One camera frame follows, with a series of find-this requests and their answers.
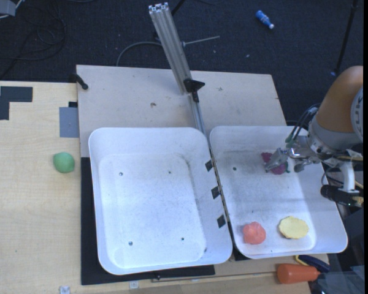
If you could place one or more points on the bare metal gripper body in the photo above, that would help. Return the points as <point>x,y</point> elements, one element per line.
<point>306,150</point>

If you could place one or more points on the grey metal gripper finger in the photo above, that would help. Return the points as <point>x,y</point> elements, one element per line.
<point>300,166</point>
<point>276,161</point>

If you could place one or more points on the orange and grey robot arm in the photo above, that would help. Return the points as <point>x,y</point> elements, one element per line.
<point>340,103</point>

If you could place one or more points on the purple grapes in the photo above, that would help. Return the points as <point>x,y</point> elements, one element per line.
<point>279,169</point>

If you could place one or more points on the white plastic tray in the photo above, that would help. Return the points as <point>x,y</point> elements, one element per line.
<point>263,201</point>
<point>153,201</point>

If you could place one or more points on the thin black and white rod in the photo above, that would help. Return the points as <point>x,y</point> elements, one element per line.
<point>216,170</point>

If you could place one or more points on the yellow biscuit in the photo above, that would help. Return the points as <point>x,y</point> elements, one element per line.
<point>293,227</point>

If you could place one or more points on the orange-red toy fruit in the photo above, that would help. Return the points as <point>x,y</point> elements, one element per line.
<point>254,233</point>

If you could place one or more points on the blue bottle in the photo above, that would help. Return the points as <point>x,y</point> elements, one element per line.
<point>264,19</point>

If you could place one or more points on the pale wood board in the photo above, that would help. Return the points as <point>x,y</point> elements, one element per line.
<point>135,103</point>

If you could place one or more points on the green toy fruit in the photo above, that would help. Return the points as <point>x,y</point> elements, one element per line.
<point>63,162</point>

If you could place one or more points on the black cylinder on white bracket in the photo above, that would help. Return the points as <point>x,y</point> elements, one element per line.
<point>340,194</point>

